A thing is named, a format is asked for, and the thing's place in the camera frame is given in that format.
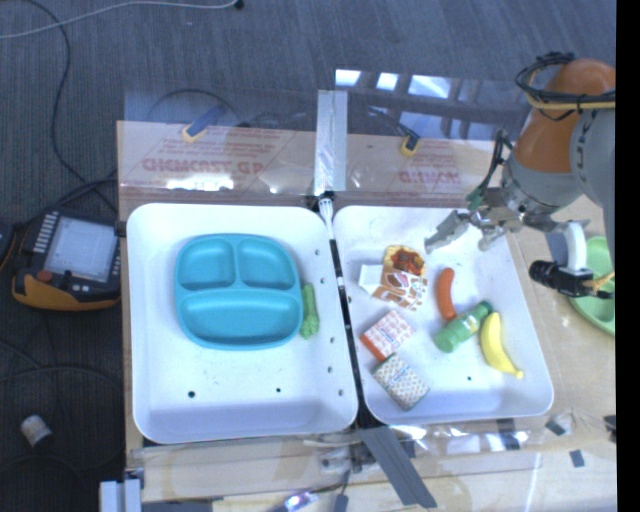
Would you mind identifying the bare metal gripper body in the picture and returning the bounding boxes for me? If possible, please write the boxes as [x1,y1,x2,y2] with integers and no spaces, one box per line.
[468,188,557,234]

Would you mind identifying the toy pizza slice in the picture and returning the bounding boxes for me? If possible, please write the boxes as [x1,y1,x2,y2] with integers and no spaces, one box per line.
[381,244,428,279]

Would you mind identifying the orange toy sausage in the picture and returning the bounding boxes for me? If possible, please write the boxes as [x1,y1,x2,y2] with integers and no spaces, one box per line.
[435,266,458,323]

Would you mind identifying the orange and white packet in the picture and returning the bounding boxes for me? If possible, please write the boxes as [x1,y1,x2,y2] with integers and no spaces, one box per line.
[370,269,430,313]

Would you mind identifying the white small carton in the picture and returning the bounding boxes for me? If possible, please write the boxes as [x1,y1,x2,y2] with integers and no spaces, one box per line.
[358,263,385,291]

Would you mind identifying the green plastic bottle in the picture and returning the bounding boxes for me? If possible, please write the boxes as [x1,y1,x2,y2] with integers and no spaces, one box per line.
[432,300,494,354]

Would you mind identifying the yellow banana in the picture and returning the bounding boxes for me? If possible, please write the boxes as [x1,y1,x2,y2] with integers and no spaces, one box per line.
[478,311,525,381]

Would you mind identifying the orange and white carton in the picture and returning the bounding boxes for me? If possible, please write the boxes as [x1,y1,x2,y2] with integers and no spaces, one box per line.
[359,309,417,363]

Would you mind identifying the green divided plate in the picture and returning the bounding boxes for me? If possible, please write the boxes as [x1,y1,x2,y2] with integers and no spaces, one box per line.
[568,235,617,338]

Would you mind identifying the orange dotted carton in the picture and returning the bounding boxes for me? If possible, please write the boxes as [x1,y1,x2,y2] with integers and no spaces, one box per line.
[370,352,431,413]

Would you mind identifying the white plastic tray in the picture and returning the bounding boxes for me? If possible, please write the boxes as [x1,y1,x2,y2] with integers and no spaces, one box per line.
[125,201,360,446]
[331,204,556,427]

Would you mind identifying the green toy broccoli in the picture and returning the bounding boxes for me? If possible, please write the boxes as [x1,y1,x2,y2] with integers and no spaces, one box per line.
[298,282,321,341]

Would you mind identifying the brown cardboard board, red print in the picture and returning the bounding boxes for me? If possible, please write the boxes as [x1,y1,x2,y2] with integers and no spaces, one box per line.
[115,119,617,504]

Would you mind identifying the blue divided plate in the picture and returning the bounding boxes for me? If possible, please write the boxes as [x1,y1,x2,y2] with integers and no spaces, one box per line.
[173,232,305,351]

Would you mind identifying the small grey can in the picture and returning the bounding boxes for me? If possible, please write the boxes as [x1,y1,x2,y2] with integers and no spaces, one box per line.
[19,413,54,448]

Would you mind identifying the black cylinder on white bracket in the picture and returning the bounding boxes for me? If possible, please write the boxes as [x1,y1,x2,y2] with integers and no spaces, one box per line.
[528,220,597,300]

